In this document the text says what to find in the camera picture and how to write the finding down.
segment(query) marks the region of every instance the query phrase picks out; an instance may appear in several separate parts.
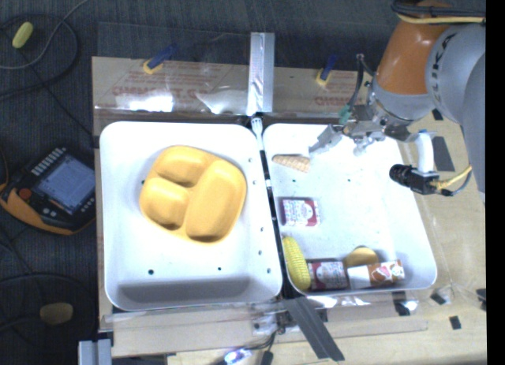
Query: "yellow plastic container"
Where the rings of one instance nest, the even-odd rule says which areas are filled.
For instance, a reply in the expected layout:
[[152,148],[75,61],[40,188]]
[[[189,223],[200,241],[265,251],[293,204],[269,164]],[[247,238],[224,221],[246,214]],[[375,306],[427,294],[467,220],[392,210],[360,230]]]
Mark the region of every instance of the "yellow plastic container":
[[244,206],[247,184],[231,162],[177,145],[155,160],[139,204],[149,220],[186,240],[205,243],[226,237]]

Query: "yellow tray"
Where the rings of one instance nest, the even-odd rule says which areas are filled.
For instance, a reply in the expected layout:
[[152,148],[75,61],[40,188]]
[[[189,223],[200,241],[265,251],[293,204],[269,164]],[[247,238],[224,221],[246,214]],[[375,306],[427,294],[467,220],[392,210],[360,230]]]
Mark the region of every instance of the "yellow tray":
[[140,192],[140,210],[177,237],[211,243],[230,233],[246,191],[244,174],[234,164],[177,145],[155,160]]

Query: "yellow cable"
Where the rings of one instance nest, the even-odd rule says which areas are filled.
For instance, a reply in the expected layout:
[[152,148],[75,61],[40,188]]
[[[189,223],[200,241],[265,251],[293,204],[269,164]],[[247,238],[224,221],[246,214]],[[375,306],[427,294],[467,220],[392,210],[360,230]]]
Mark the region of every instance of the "yellow cable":
[[456,181],[461,180],[463,177],[467,176],[468,173],[472,170],[472,166],[468,166],[466,169],[464,169],[460,174],[457,176],[454,176],[450,179],[447,180],[441,180],[441,181],[434,181],[432,185],[436,187],[437,190],[441,190],[442,188],[449,187],[451,184],[455,183]]
[[400,19],[413,24],[453,24],[453,23],[484,23],[483,17],[409,17],[396,13]]

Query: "red button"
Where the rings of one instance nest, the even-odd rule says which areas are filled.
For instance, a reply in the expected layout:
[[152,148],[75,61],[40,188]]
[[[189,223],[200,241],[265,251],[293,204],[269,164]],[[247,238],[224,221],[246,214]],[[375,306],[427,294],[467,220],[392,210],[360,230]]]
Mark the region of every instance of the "red button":
[[32,190],[30,190],[29,188],[22,188],[17,194],[22,199],[27,200],[32,196]]

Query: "white plastic tray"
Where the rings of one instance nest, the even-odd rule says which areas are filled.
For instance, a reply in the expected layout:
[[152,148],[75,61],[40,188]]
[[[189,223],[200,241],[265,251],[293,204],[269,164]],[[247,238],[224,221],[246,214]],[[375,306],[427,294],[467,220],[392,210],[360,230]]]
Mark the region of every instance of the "white plastic tray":
[[[274,124],[264,132],[272,191],[279,212],[282,197],[307,197],[318,202],[318,226],[281,225],[294,237],[306,259],[339,259],[358,246],[375,250],[383,261],[400,259],[406,279],[384,289],[353,294],[429,288],[436,280],[436,262],[413,193],[389,178],[402,163],[396,141],[369,146],[362,156],[343,137],[337,146],[311,159],[308,173],[271,161],[276,154],[307,154],[324,125]],[[348,295],[349,289],[308,295]]]
[[[247,180],[245,205],[230,235],[194,244],[147,220],[142,180],[167,147],[189,145],[226,158]],[[260,154],[240,125],[116,122],[100,137],[105,290],[126,311],[265,302],[282,273]]]

